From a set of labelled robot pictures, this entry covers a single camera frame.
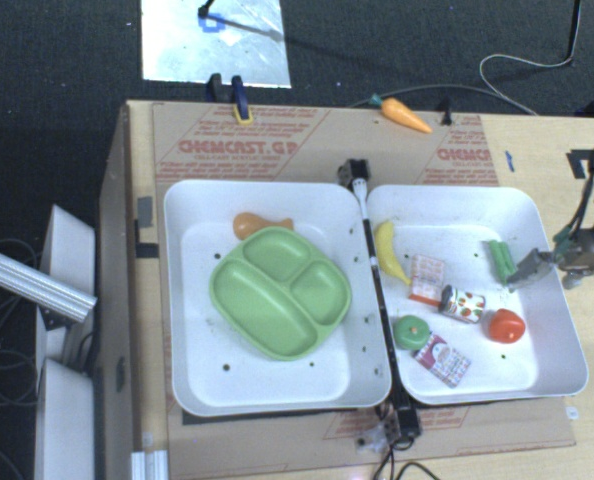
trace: patterned can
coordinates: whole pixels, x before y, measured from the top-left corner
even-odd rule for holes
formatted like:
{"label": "patterned can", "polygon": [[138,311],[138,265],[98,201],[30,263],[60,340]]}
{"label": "patterned can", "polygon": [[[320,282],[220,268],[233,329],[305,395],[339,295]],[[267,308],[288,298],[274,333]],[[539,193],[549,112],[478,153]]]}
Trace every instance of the patterned can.
{"label": "patterned can", "polygon": [[448,285],[441,293],[439,312],[463,322],[476,324],[481,318],[485,305],[486,298],[483,295],[457,290]]}

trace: green divided plate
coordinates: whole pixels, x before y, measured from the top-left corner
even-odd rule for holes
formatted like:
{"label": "green divided plate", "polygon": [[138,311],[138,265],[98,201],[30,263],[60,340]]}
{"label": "green divided plate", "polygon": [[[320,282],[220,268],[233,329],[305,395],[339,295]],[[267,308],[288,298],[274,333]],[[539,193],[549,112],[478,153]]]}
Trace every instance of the green divided plate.
{"label": "green divided plate", "polygon": [[259,350],[288,361],[326,339],[348,311],[351,291],[341,270],[308,240],[268,227],[219,262],[210,297]]}

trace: cardboard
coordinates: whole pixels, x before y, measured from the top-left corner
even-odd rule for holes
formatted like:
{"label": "cardboard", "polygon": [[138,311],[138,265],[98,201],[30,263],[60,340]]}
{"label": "cardboard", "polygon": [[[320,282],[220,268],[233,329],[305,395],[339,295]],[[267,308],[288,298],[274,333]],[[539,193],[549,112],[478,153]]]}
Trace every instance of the cardboard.
{"label": "cardboard", "polygon": [[[123,297],[130,308],[127,314],[122,309],[121,317],[110,316],[112,321],[102,322],[106,338],[102,338],[101,363],[104,385],[114,382],[119,352],[109,349],[123,348],[130,373],[122,396],[126,390],[132,393],[132,407],[130,403],[118,407],[117,395],[105,390],[104,397],[115,400],[113,407],[104,401],[105,427],[113,427],[105,432],[107,472],[127,467],[130,430],[135,450],[168,450],[170,478],[175,480],[377,463],[381,459],[378,453],[357,448],[358,437],[377,424],[372,410],[226,420],[197,420],[182,413],[168,380],[170,331],[162,268],[166,258],[159,225],[161,200],[168,186],[188,177],[334,182],[337,168],[348,158],[369,160],[373,186],[496,185],[499,169],[509,168],[505,161],[493,162],[478,115],[456,115],[455,125],[444,128],[439,125],[441,115],[420,113],[434,129],[427,136],[391,123],[373,110],[254,107],[256,121],[247,127],[234,124],[231,112],[229,105],[170,102],[129,102],[122,111],[120,123],[130,118],[130,125],[118,129],[113,151],[127,152],[128,168],[113,170],[104,181],[102,216],[106,211],[118,220],[102,219],[102,234],[121,236],[122,243],[114,248],[119,247],[122,254],[127,243],[127,257],[115,258],[113,270],[120,279],[125,275],[128,279],[118,289],[105,284],[115,303]],[[495,144],[497,159],[507,158],[501,147],[500,154]],[[515,165],[521,160],[518,155]],[[112,207],[111,199],[122,208]],[[145,215],[144,200],[149,200],[145,207],[153,208],[152,215]],[[126,211],[123,222],[119,218],[122,210]],[[110,254],[104,249],[101,253]],[[132,357],[128,357],[125,344],[111,343],[117,340],[113,332],[121,325],[131,331]],[[108,413],[115,409],[116,414]],[[575,444],[560,398],[429,408],[421,410],[420,417],[422,436],[406,458]],[[123,423],[128,426],[119,431],[117,427]],[[109,443],[111,434],[117,441]]]}

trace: toy tomato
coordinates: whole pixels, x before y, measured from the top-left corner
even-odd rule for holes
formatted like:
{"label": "toy tomato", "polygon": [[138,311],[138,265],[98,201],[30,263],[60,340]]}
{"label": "toy tomato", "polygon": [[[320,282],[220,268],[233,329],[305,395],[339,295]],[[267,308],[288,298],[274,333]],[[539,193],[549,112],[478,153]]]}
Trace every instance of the toy tomato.
{"label": "toy tomato", "polygon": [[526,323],[508,309],[498,309],[490,321],[488,336],[500,343],[515,343],[524,335]]}

